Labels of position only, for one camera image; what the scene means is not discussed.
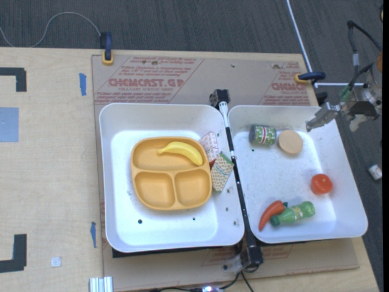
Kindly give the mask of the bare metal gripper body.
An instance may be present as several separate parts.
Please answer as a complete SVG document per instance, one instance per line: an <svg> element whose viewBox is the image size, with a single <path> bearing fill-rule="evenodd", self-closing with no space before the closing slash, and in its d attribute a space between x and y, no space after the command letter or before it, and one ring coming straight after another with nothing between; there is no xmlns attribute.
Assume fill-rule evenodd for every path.
<svg viewBox="0 0 389 292"><path fill-rule="evenodd" d="M363 85L347 89L341 97L341 110L349 120L360 118L375 119L382 115L382 73L368 71Z"/></svg>

